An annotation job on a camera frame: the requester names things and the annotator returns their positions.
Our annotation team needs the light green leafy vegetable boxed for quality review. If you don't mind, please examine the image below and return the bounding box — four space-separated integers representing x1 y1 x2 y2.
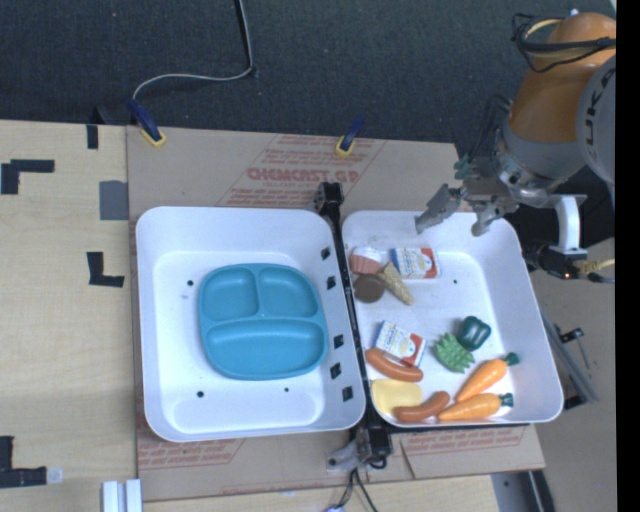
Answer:
432 331 477 375

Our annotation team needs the white plastic tray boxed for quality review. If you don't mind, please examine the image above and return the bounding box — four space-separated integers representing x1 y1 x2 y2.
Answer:
340 209 566 429
134 205 368 444

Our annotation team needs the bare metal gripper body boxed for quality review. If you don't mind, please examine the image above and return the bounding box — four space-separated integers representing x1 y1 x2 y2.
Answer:
458 156 562 214

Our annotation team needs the blue divided plate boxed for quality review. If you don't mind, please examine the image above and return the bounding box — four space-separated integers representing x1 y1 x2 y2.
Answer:
196 262 331 382

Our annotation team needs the tan ice cream cone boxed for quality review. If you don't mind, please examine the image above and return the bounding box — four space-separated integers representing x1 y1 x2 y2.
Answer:
376 260 416 307

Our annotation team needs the yellow cheese slice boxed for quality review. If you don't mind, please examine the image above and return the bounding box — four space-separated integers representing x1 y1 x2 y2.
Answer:
370 377 424 417

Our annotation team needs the pink cupcake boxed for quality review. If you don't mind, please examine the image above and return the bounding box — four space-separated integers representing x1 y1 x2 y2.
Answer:
347 245 384 276

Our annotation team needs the brown biscuit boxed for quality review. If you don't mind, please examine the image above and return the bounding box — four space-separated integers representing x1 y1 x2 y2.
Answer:
352 273 388 305

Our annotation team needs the thin black rod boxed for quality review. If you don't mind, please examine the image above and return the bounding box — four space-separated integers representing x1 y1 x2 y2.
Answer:
323 198 382 442

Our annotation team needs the black cylinder on white bracket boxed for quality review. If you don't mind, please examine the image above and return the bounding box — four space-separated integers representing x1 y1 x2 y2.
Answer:
522 194 589 280

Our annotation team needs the white carton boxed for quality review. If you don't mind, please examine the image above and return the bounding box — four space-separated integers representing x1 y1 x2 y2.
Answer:
389 246 443 282
371 319 428 368

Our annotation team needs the black block with thin wires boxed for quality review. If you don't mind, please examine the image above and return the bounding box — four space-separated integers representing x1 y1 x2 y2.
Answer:
308 181 346 217
326 424 394 472

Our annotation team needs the dark green pepper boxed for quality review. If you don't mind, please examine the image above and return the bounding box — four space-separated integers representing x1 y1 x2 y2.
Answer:
455 315 493 352

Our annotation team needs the orange carrot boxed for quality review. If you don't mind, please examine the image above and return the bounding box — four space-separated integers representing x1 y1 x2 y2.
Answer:
436 391 516 423
453 351 522 404

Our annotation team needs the brown cardboard board, red print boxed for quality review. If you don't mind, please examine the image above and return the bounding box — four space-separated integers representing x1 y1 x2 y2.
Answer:
124 124 547 502

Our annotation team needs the orange sausage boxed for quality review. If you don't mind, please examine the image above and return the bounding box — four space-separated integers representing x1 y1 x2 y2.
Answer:
392 390 452 423
364 347 425 384

